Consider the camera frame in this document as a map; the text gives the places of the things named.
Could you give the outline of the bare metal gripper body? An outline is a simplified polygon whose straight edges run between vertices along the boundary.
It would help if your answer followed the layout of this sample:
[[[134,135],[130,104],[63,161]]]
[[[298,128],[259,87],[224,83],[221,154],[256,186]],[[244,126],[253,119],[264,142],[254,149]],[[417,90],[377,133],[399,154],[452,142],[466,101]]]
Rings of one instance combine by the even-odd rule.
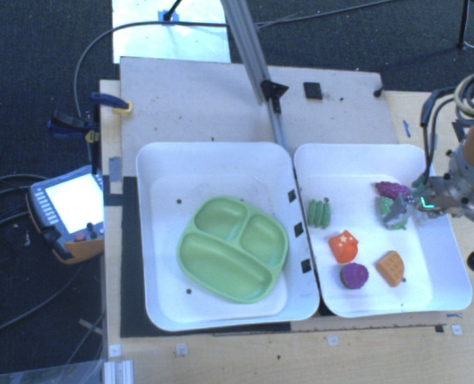
[[[420,175],[412,183],[416,209],[429,218],[450,215],[474,223],[474,181],[460,175],[431,176],[424,182]]]

